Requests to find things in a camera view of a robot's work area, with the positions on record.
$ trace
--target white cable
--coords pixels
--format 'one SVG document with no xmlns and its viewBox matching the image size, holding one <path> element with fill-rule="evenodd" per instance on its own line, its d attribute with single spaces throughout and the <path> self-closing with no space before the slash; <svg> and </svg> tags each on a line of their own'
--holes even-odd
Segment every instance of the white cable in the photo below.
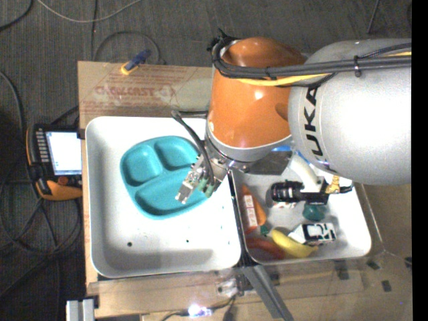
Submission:
<svg viewBox="0 0 428 321">
<path fill-rule="evenodd" d="M 76 20 L 76 19 L 72 19 L 72 18 L 66 17 L 65 15 L 62 15 L 62 14 L 58 13 L 57 11 L 54 11 L 51 7 L 47 6 L 42 0 L 37 0 L 37 1 L 39 1 L 39 3 L 41 3 L 42 6 L 44 6 L 46 9 L 48 9 L 49 11 L 51 11 L 53 14 L 56 14 L 57 16 L 59 16 L 59 17 L 61 17 L 63 19 L 66 19 L 68 21 L 73 21 L 75 23 L 94 23 L 94 22 L 97 22 L 97 21 L 103 21 L 103 20 L 106 20 L 108 18 L 111 18 L 114 15 L 119 14 L 120 12 L 124 11 L 125 9 L 127 9 L 127 8 L 129 8 L 129 7 L 133 6 L 133 5 L 135 5 L 136 3 L 139 3 L 142 0 L 133 1 L 132 3 L 129 3 L 128 5 L 122 7 L 121 9 L 117 10 L 116 12 L 113 12 L 112 14 L 109 14 L 109 15 L 107 15 L 105 17 L 102 17 L 102 18 L 97 18 L 97 19 L 92 19 L 92 20 Z"/>
</svg>

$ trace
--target teal plate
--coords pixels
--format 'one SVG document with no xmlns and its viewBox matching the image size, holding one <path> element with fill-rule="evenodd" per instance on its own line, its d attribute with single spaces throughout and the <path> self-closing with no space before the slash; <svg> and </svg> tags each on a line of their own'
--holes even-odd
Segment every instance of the teal plate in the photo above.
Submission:
<svg viewBox="0 0 428 321">
<path fill-rule="evenodd" d="M 198 152 L 187 139 L 162 136 L 140 142 L 120 160 L 125 187 L 139 210 L 152 219 L 183 214 L 206 200 L 196 190 L 186 204 L 175 199 Z"/>
</svg>

